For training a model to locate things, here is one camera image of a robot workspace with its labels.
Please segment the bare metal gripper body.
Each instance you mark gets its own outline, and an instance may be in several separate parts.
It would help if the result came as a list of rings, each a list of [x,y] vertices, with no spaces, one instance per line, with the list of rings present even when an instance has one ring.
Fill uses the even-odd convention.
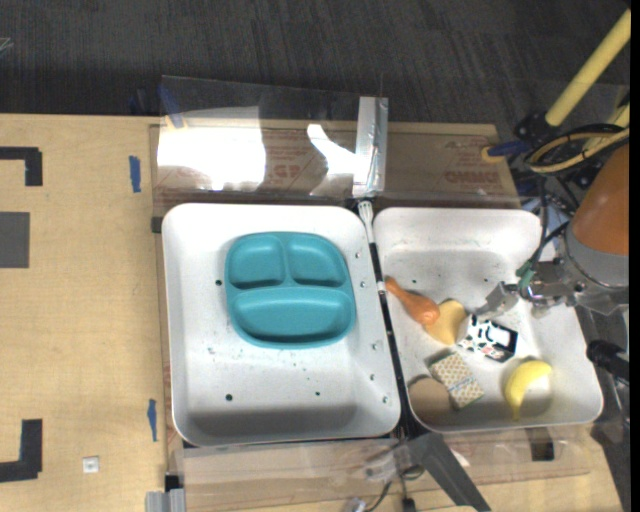
[[[517,270],[523,298],[536,307],[564,304],[611,315],[629,307],[629,281],[616,269],[585,269],[571,259],[527,261]]]

